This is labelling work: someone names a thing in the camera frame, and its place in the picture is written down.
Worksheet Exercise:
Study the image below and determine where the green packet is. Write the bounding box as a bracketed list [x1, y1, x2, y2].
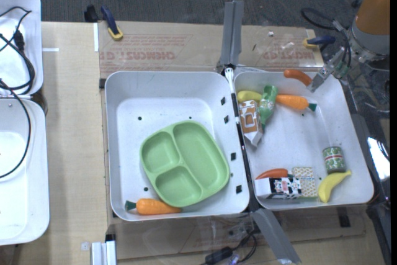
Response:
[258, 84, 279, 132]

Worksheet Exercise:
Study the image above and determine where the orange and white carton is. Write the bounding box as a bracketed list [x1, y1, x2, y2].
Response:
[238, 99, 264, 148]

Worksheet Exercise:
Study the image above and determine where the yellow oval toy fruit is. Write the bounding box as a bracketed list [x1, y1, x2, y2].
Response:
[236, 89, 263, 104]

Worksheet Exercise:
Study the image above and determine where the brown cardboard board red print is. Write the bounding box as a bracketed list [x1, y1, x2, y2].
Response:
[97, 20, 367, 260]

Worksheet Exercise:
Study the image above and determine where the thin black and white rod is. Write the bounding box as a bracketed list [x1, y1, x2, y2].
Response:
[225, 67, 260, 212]

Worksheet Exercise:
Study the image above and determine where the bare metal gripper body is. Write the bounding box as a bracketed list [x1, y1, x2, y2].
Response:
[321, 35, 390, 78]

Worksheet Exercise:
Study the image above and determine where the slim orange carrot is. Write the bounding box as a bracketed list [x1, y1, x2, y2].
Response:
[254, 168, 294, 181]

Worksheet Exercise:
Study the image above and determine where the orange sausage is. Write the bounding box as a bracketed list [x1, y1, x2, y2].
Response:
[283, 69, 313, 87]

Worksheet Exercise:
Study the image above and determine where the green patterned can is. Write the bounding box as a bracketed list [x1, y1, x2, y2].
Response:
[322, 146, 347, 174]

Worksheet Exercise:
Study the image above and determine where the white cow print carton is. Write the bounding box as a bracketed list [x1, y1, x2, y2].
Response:
[254, 176, 303, 200]

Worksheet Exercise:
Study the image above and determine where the yellow banana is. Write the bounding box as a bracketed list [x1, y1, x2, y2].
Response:
[317, 169, 353, 204]

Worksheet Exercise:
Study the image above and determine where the white plastic tray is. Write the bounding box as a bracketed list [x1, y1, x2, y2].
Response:
[232, 70, 375, 212]
[104, 70, 251, 222]

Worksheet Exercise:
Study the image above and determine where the green divided plate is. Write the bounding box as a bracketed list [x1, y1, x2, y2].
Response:
[139, 120, 231, 208]

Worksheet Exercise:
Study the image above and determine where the beige patterned packet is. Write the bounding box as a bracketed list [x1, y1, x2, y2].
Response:
[291, 166, 319, 199]

